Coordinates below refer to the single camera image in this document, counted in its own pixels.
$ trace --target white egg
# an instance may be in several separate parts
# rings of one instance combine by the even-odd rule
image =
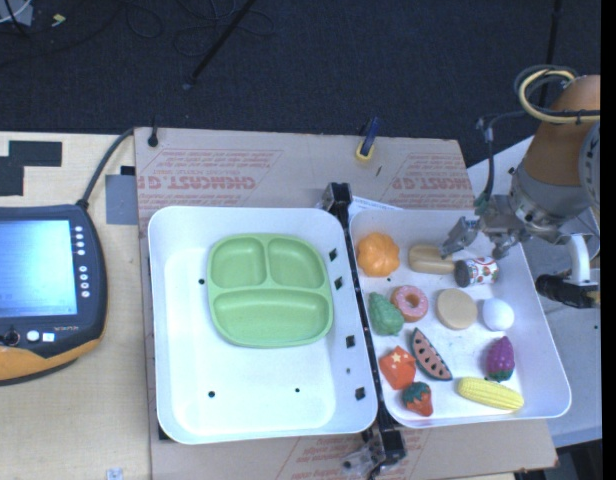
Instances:
[[[496,297],[484,301],[482,316],[491,331],[505,331],[515,321],[515,312],[510,304]]]

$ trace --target yellow corn cob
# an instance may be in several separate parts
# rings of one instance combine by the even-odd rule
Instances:
[[[524,406],[524,398],[514,389],[503,386],[498,382],[477,377],[459,379],[457,392],[468,400],[490,405],[497,409],[516,411]]]

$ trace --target toy can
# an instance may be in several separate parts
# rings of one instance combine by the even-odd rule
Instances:
[[[494,258],[484,256],[455,262],[455,281],[462,288],[476,284],[494,283],[499,277],[499,266]]]

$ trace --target donut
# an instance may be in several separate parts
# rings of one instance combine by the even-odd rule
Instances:
[[[428,297],[416,286],[404,285],[395,288],[390,302],[401,311],[406,322],[417,322],[428,313]]]

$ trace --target button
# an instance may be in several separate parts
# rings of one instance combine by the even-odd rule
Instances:
[[[41,338],[41,334],[36,329],[31,329],[26,333],[26,339],[30,343],[36,343],[37,341],[39,341],[39,338]]]

